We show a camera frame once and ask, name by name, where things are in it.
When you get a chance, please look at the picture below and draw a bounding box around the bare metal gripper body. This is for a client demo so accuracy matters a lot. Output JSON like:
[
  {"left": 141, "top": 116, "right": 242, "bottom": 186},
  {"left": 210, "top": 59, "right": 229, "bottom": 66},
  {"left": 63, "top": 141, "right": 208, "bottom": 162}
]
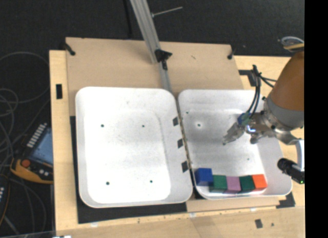
[{"left": 245, "top": 111, "right": 303, "bottom": 145}]

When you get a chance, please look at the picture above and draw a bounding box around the white plastic tray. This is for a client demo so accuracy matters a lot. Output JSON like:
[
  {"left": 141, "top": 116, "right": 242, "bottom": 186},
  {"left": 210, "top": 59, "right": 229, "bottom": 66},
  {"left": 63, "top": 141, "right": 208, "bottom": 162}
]
[
  {"left": 177, "top": 89, "right": 293, "bottom": 201},
  {"left": 75, "top": 86, "right": 194, "bottom": 209}
]

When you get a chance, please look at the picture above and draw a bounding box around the orange cube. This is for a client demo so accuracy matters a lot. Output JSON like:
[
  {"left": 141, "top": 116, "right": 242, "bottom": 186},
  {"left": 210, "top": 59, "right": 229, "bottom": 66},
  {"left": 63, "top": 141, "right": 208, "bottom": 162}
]
[{"left": 252, "top": 174, "right": 269, "bottom": 190}]

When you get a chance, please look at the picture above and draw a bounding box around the green cube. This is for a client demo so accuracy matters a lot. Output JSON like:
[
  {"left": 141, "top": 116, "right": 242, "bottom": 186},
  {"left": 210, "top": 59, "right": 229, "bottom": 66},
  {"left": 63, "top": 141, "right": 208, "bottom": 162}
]
[
  {"left": 209, "top": 175, "right": 228, "bottom": 193},
  {"left": 239, "top": 175, "right": 256, "bottom": 193}
]

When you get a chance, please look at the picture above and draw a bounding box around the thin black and white rod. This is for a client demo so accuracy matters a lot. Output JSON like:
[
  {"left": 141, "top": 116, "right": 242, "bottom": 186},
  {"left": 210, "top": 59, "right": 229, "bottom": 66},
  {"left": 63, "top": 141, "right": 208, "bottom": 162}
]
[{"left": 176, "top": 96, "right": 193, "bottom": 175}]

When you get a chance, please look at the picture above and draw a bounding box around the purple cube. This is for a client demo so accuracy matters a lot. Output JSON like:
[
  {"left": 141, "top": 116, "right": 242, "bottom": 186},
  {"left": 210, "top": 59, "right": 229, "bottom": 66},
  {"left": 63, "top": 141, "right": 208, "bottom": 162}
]
[{"left": 225, "top": 176, "right": 242, "bottom": 194}]

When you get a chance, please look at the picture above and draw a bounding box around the blue cube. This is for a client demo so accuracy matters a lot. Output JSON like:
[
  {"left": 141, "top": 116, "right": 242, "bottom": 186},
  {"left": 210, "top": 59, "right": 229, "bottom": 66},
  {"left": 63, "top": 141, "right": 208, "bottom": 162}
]
[{"left": 194, "top": 167, "right": 214, "bottom": 187}]

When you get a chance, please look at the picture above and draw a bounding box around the brown flat board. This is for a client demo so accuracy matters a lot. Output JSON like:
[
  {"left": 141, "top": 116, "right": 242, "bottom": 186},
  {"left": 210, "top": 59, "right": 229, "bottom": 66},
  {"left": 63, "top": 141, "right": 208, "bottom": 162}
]
[{"left": 65, "top": 36, "right": 288, "bottom": 213}]

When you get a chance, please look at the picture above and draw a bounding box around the black cylinder on white bracket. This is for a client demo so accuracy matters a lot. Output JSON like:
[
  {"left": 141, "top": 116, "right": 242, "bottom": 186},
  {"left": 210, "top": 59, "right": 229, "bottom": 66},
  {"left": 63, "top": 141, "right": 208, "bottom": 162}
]
[{"left": 277, "top": 139, "right": 305, "bottom": 185}]

